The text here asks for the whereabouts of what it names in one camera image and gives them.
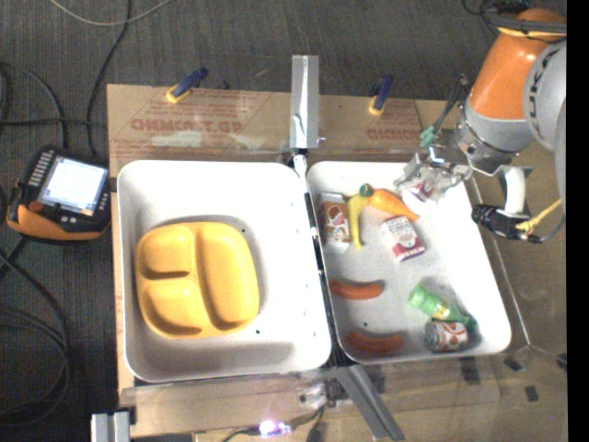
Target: yellow divided tray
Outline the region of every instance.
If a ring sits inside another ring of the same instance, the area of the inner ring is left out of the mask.
[[[139,240],[134,265],[139,307],[159,335],[223,335],[258,315],[254,262],[232,226],[203,221],[156,227]]]

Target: blue and yellow clamp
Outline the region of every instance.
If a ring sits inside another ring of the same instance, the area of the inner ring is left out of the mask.
[[[199,86],[208,75],[209,71],[206,67],[195,70],[179,84],[166,92],[167,99],[172,103],[178,103],[183,98],[188,97],[189,93],[191,93],[191,88]]]
[[[393,85],[393,76],[382,76],[370,89],[369,95],[372,98],[368,110],[375,115],[380,115],[385,110],[385,101],[387,101],[388,92]]]

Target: toy carrot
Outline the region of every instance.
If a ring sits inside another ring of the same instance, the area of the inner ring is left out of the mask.
[[[413,213],[394,193],[384,189],[373,190],[369,203],[374,208],[386,211],[395,216],[406,216],[409,221],[417,221],[420,217]]]
[[[360,249],[363,245],[360,240],[360,213],[368,205],[372,194],[372,187],[365,183],[360,187],[360,191],[346,202],[350,219],[350,239],[356,249]]]

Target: can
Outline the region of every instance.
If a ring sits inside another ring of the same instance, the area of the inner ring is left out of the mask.
[[[468,344],[468,331],[462,322],[433,320],[425,324],[425,347],[432,352],[454,352]]]

